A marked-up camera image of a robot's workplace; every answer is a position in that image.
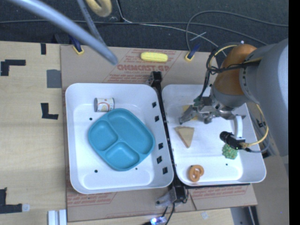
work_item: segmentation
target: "toy pretzel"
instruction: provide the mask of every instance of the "toy pretzel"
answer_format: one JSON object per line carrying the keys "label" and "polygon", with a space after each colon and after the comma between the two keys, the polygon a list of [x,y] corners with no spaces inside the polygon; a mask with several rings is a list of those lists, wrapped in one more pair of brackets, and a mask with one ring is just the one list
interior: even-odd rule
{"label": "toy pretzel", "polygon": [[193,165],[188,171],[188,178],[193,182],[197,182],[203,174],[204,168],[202,166]]}

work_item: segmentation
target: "blue divided plate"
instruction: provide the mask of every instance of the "blue divided plate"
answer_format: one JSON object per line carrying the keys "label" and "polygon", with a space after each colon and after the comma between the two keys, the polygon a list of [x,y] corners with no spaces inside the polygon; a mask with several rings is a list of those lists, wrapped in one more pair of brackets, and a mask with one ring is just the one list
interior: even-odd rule
{"label": "blue divided plate", "polygon": [[118,108],[99,118],[89,129],[89,142],[113,169],[127,171],[154,149],[149,129],[130,111]]}

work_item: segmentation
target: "gray pipe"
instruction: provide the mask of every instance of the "gray pipe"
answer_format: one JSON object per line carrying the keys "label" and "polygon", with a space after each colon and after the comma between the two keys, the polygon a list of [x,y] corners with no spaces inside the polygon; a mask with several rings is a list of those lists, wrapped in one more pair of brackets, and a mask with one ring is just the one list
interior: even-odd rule
{"label": "gray pipe", "polygon": [[104,40],[102,39],[101,35],[99,34],[98,29],[96,28],[90,14],[88,12],[85,2],[83,0],[77,0],[77,3],[79,5],[81,13],[84,16],[84,19],[90,29],[90,32],[94,35],[94,37],[96,39],[98,39],[98,41],[102,42],[105,45]]}
{"label": "gray pipe", "polygon": [[117,57],[107,48],[106,45],[102,44],[91,34],[86,32],[80,26],[78,26],[71,19],[67,18],[60,12],[56,11],[49,5],[39,0],[7,0],[22,8],[30,11],[31,13],[40,16],[49,22],[53,23],[57,27],[61,28],[71,36],[77,38],[82,43],[90,46],[97,53],[106,58],[110,63],[116,65],[118,63]]}

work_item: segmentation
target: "food can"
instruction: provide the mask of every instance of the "food can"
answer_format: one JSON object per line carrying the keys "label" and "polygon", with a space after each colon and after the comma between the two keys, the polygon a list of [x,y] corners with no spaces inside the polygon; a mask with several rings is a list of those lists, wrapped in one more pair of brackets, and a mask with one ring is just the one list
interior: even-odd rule
{"label": "food can", "polygon": [[113,98],[95,98],[94,100],[95,112],[109,112],[114,109]]}

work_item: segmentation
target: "cardboard base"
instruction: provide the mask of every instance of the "cardboard base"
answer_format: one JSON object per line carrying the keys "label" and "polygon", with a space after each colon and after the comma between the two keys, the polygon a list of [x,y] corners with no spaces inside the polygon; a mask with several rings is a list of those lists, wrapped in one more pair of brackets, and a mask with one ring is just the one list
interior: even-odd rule
{"label": "cardboard base", "polygon": [[[71,45],[60,47],[68,221],[160,215],[165,208],[156,208],[155,200],[168,188],[94,195],[83,195],[72,188],[68,173],[65,91],[73,83],[147,83],[151,71],[162,72],[163,88],[169,84],[203,84],[209,53],[197,52],[194,59],[187,62],[186,51],[112,47],[119,59],[118,65],[112,66],[89,47],[83,48],[85,53],[79,56]],[[166,53],[169,59],[166,63],[145,62],[140,59],[141,52]],[[252,185],[204,187],[191,189],[189,194],[188,202],[176,207],[175,212],[257,205]]]}

